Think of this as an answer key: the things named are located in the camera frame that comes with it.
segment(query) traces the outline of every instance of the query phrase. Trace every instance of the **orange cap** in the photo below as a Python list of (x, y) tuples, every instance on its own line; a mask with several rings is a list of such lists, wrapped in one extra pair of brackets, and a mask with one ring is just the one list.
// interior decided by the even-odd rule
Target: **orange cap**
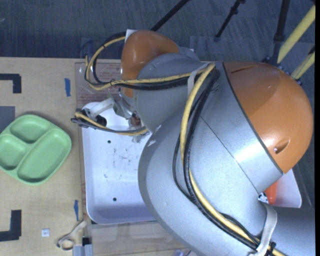
[[(136, 79), (140, 70), (154, 58), (167, 53), (178, 53), (179, 48), (169, 38), (150, 30), (138, 30), (126, 40), (121, 55), (121, 78)], [(123, 88), (128, 96), (132, 89)]]
[(225, 62), (244, 112), (279, 168), (288, 172), (305, 154), (313, 133), (313, 113), (301, 86), (265, 63)]
[(270, 205), (274, 205), (276, 203), (277, 199), (277, 187), (278, 187), (278, 181), (273, 183), (270, 187), (268, 187), (264, 193), (266, 197), (268, 198), (268, 202)]

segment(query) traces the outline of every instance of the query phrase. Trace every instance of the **gray carpet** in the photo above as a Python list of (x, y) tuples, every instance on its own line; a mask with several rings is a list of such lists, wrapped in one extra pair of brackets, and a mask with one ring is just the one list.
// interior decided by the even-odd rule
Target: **gray carpet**
[[(191, 0), (158, 32), (182, 47), (194, 49), (202, 61), (261, 61), (273, 54), (273, 38), (280, 0), (246, 1), (232, 17), (221, 40), (215, 34), (235, 0)], [(126, 29), (150, 29), (178, 0), (1, 0), (0, 56), (79, 58), (89, 40), (93, 51), (107, 37)], [(290, 2), (284, 34), (290, 35), (313, 5), (311, 0)], [(300, 38), (281, 65), (291, 73), (315, 44), (315, 23)], [(103, 58), (119, 59), (121, 44)], [(302, 76), (315, 113), (314, 65)], [(296, 175), (304, 191), (303, 203), (315, 206), (315, 140), (298, 163)]]

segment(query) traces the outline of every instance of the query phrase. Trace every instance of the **green divided plate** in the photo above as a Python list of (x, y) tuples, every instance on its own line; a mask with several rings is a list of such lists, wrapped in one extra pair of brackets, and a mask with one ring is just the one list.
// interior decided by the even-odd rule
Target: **green divided plate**
[(69, 135), (55, 124), (22, 115), (0, 134), (0, 168), (25, 184), (39, 185), (60, 168), (71, 146)]

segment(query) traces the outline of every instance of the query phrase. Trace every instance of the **wooden table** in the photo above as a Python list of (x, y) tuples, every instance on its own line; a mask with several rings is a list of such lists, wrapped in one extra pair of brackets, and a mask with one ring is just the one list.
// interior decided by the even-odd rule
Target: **wooden table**
[[(0, 80), (0, 106), (15, 106), (15, 117), (39, 115), (67, 132), (71, 151), (59, 170), (41, 185), (24, 184), (0, 170), (0, 231), (10, 229), (11, 210), (21, 210), (19, 240), (0, 242), (0, 255), (72, 255), (56, 246), (57, 239), (82, 219), (81, 170), (78, 126), (70, 121), (76, 106), (75, 62), (78, 59), (0, 58), (0, 74), (19, 74), (21, 93), (13, 93), (12, 81)], [(65, 79), (70, 80), (70, 96)], [(42, 237), (42, 229), (50, 236)], [(81, 242), (81, 232), (75, 238)]]
[[(24, 184), (0, 170), (0, 232), (10, 229), (11, 210), (22, 212), (21, 236), (19, 240), (0, 242), (1, 256), (72, 255), (71, 250), (63, 251), (56, 243), (87, 217), (81, 130), (70, 121), (77, 107), (75, 64), (78, 62), (84, 60), (0, 57), (0, 74), (19, 74), (22, 87), (21, 93), (13, 93), (12, 81), (0, 80), (0, 106), (15, 106), (15, 118), (24, 114), (41, 116), (67, 132), (72, 141), (65, 162), (41, 185)], [(69, 94), (65, 79), (70, 84)], [(79, 202), (79, 221), (75, 200)], [(42, 229), (50, 229), (50, 236), (42, 237)], [(84, 232), (92, 242), (95, 256), (172, 256), (176, 249), (186, 251), (155, 221), (119, 225), (89, 223)], [(80, 231), (75, 237), (76, 245), (81, 245), (82, 236)]]

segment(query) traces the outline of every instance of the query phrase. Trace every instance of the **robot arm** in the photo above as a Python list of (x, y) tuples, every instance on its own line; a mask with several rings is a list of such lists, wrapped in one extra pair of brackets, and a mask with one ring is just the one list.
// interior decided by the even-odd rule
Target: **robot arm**
[[(118, 108), (153, 141), (140, 157), (140, 192), (154, 218), (198, 255), (264, 255), (267, 211), (258, 196), (305, 153), (310, 103), (273, 66), (203, 65), (156, 32), (137, 31), (124, 45)], [(265, 250), (315, 255), (314, 209), (273, 209)]]

